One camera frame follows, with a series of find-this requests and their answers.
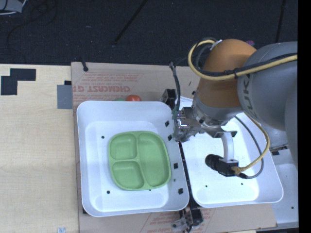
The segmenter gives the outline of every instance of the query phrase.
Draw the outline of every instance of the yellow cable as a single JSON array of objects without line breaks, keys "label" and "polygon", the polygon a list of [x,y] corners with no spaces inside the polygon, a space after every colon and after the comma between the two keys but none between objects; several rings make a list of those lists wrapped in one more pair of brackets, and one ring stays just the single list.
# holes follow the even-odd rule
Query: yellow cable
[{"label": "yellow cable", "polygon": [[[201,72],[199,72],[193,65],[192,63],[192,54],[193,54],[193,51],[196,47],[202,45],[202,44],[206,44],[206,43],[211,43],[211,44],[214,44],[215,41],[213,40],[204,40],[204,41],[201,41],[199,42],[198,44],[194,45],[189,53],[188,53],[188,65],[189,67],[191,68],[191,70],[197,74],[198,76],[200,76],[201,78],[203,79],[206,79],[206,80],[212,80],[212,81],[221,81],[221,80],[229,80],[229,79],[233,79],[235,78],[235,74],[229,74],[229,75],[223,75],[223,76],[218,76],[218,77],[214,77],[214,76],[209,76],[209,75],[206,75],[206,74],[203,74]],[[289,61],[294,61],[294,60],[297,60],[298,56],[297,54],[296,55],[293,55],[293,56],[289,56],[289,57],[286,57],[286,58],[283,58],[281,60],[276,60],[276,61],[273,61],[273,62],[270,62],[268,64],[265,64],[265,65],[261,65],[259,67],[255,67],[255,68],[252,68],[252,69],[249,69],[249,70],[245,70],[245,71],[241,71],[241,72],[237,72],[236,75],[237,76],[242,76],[242,75],[245,75],[245,74],[249,74],[249,73],[253,73],[253,72],[257,72],[257,71],[261,71],[261,70],[265,70],[265,69],[268,69],[268,68],[271,68],[271,67],[275,67],[277,65],[280,65],[280,64],[283,64],[283,63],[286,63],[286,62],[289,62]]]},{"label": "yellow cable", "polygon": [[252,167],[253,165],[255,165],[258,161],[260,161],[264,155],[268,152],[269,147],[270,147],[270,138],[267,134],[267,132],[260,126],[259,123],[257,123],[255,120],[253,120],[248,114],[246,114],[248,116],[248,118],[262,131],[264,137],[266,138],[266,148],[264,149],[264,151],[261,153],[261,155],[254,161],[252,161],[250,164],[248,164],[247,166],[244,167],[239,167],[239,166],[234,166],[231,169],[236,173],[239,174],[247,169],[249,169],[250,167]]}]

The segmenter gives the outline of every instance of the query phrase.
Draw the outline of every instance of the brown cylinder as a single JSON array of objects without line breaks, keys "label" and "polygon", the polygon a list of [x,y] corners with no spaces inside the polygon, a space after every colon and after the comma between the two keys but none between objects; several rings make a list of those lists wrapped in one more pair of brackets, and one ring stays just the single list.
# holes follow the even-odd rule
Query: brown cylinder
[{"label": "brown cylinder", "polygon": [[[209,53],[203,70],[223,72],[243,66],[245,61],[256,49],[244,41],[227,39],[218,43]],[[201,78],[197,96],[199,100],[210,107],[228,108],[240,106],[237,80],[210,81]]]}]

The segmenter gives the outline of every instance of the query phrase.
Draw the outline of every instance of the red tomato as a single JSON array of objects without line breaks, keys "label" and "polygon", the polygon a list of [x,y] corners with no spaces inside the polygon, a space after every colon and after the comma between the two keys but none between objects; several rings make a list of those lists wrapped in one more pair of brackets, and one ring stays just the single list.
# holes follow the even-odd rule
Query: red tomato
[{"label": "red tomato", "polygon": [[141,101],[141,98],[138,95],[128,95],[125,101]]}]

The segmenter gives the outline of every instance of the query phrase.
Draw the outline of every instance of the green plate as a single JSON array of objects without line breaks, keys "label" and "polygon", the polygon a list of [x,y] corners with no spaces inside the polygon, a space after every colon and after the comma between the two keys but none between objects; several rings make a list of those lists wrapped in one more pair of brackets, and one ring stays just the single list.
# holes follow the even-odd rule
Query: green plate
[{"label": "green plate", "polygon": [[125,190],[147,190],[164,186],[171,166],[163,139],[149,131],[114,135],[108,144],[114,182]]}]

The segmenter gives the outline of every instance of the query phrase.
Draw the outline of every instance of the black floor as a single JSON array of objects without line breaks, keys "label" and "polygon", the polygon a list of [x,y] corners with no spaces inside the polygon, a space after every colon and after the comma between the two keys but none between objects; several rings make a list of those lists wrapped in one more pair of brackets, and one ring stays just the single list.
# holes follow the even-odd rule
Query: black floor
[{"label": "black floor", "polygon": [[143,2],[28,0],[12,15],[0,8],[0,63],[167,65],[203,37],[249,40],[257,49],[297,41],[298,0],[145,0],[122,33]]}]

